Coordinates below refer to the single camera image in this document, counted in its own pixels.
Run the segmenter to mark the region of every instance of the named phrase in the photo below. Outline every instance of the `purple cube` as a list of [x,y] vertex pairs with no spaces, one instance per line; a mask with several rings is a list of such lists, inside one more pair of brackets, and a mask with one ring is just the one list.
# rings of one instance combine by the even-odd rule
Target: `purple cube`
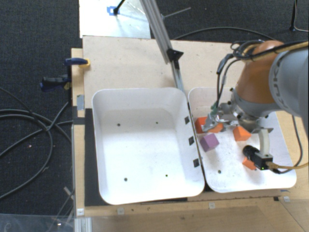
[[219,144],[216,135],[213,133],[202,137],[199,142],[201,143],[205,152],[216,148],[216,146]]

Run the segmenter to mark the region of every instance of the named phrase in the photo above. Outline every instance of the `black floor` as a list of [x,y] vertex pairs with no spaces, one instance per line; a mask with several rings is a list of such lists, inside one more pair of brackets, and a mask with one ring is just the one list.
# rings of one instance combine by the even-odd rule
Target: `black floor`
[[[259,31],[289,42],[308,40],[306,32],[289,31],[294,0],[157,0],[166,18],[171,39],[209,27],[238,27]],[[308,29],[308,0],[299,0],[296,25]],[[232,42],[262,38],[252,33],[217,29],[185,39]],[[62,65],[70,49],[81,47],[78,0],[0,0],[0,87],[22,99],[32,111],[53,119],[67,102],[64,90],[42,93],[43,76],[65,74]],[[23,109],[15,100],[0,92],[0,109]],[[71,120],[67,109],[59,121]],[[63,126],[70,134],[70,126]],[[0,153],[11,144],[35,131],[37,126],[22,119],[0,120]],[[0,213],[54,215],[67,198],[63,188],[72,190],[70,143],[52,130],[53,155],[40,176],[17,191],[0,199]],[[49,138],[41,134],[0,157],[0,196],[25,182],[44,164]],[[66,206],[63,213],[70,208]]]

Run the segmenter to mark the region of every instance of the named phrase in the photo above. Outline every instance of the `wooden table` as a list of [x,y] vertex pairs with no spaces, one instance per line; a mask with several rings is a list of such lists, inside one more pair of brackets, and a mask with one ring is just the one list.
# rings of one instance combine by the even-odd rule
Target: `wooden table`
[[[72,57],[90,58],[90,69],[72,66],[72,103],[84,95],[91,108],[95,91],[103,88],[173,87],[170,66],[163,62],[154,40],[84,37],[83,49],[72,49]],[[230,44],[173,41],[183,51],[180,60],[186,93],[194,87],[214,87],[219,61],[230,52]],[[242,70],[235,64],[228,74],[227,87],[234,87]],[[83,118],[84,111],[77,111]],[[291,116],[277,113],[293,162],[299,148]],[[297,118],[308,161],[308,140]],[[93,217],[93,231],[309,231],[308,168],[298,170],[297,183],[288,190],[260,190],[220,194],[203,192],[176,203],[135,203],[84,206],[84,125],[73,126],[75,214]]]

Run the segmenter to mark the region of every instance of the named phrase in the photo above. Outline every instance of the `orange block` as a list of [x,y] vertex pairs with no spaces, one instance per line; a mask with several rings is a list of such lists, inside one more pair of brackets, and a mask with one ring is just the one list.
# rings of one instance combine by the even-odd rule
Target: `orange block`
[[245,157],[245,159],[242,162],[243,165],[245,165],[247,168],[251,170],[256,170],[256,167],[254,165],[253,161],[250,161],[248,158]]
[[218,133],[223,129],[223,124],[219,123],[217,124],[214,128],[208,130],[208,132],[212,132],[212,133]]
[[251,137],[251,133],[245,130],[242,126],[236,126],[233,129],[235,141],[247,141]]
[[204,133],[202,131],[202,125],[205,124],[205,120],[207,119],[207,117],[199,117],[197,118],[197,120],[195,121],[195,129],[197,131],[197,133]]

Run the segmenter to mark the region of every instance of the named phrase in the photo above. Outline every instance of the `white tray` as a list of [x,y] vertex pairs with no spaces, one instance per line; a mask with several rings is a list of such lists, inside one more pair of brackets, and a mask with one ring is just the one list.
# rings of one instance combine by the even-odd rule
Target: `white tray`
[[202,169],[194,164],[197,145],[189,145],[194,130],[180,90],[104,89],[95,93],[92,107],[99,192],[107,203],[173,199],[203,191]]
[[[228,89],[223,91],[221,101],[230,100],[231,92]],[[190,91],[189,102],[193,120],[204,117],[210,112],[210,107],[216,101],[216,89],[197,87]],[[269,134],[270,154],[274,162],[279,165],[292,166],[288,149],[285,145],[278,119],[275,113],[271,113],[267,119],[262,119],[261,126],[274,128]],[[205,134],[197,134],[198,147],[202,157],[207,184],[216,192],[234,192],[258,189],[285,189],[296,183],[294,170],[286,174],[275,174],[269,170],[252,171],[242,165],[244,155],[242,149],[246,145],[259,148],[259,138],[253,134],[245,142],[236,142],[232,130],[216,133],[219,145],[211,151],[205,152],[199,140]]]

